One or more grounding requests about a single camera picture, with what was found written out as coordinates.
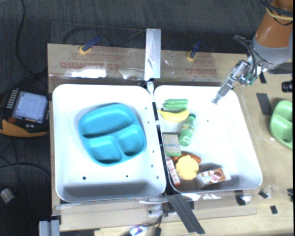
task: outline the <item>yellow round object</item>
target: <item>yellow round object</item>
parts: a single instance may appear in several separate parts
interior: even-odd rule
[[[181,157],[176,163],[178,176],[184,180],[194,179],[199,172],[199,164],[190,155]]]

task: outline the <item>green plate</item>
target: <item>green plate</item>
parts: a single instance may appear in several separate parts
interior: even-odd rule
[[[280,143],[293,149],[292,102],[282,100],[276,105],[270,121],[270,132]]]

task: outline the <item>green bottle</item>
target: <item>green bottle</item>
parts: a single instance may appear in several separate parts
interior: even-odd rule
[[[195,131],[195,126],[193,124],[196,116],[194,114],[190,114],[187,118],[187,121],[182,126],[180,136],[179,136],[179,143],[181,146],[188,146],[191,142],[191,137]]]

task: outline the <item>banana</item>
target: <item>banana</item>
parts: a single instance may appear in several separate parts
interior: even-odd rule
[[[164,118],[164,120],[172,121],[172,122],[180,122],[185,119],[187,119],[188,115],[190,114],[190,111],[188,109],[185,109],[183,111],[180,111],[178,113],[163,111],[158,109],[158,113]]]

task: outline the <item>table surface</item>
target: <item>table surface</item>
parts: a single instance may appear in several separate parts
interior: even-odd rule
[[[221,76],[226,76],[238,60],[246,59],[240,54],[212,54],[214,65]],[[207,235],[293,235],[294,206],[287,189],[293,188],[293,150],[275,140],[269,131],[271,115],[264,115],[260,108],[257,93],[268,96],[272,109],[280,100],[292,102],[292,93],[284,93],[281,83],[291,80],[290,74],[265,73],[266,83],[257,80],[252,86],[236,86],[234,91],[241,98],[246,124],[263,173],[261,190],[271,190],[264,199],[252,195],[245,206],[235,200],[216,199],[195,202],[194,213]],[[156,218],[148,217],[147,206],[136,200],[92,202],[83,205],[60,205],[55,190],[55,155],[53,142],[53,115],[51,108],[51,165],[53,214],[61,215],[60,231],[96,230],[96,236],[124,235],[143,223],[152,223]],[[172,214],[163,217],[160,224],[163,236],[188,234],[180,218]],[[154,227],[141,235],[153,235]]]

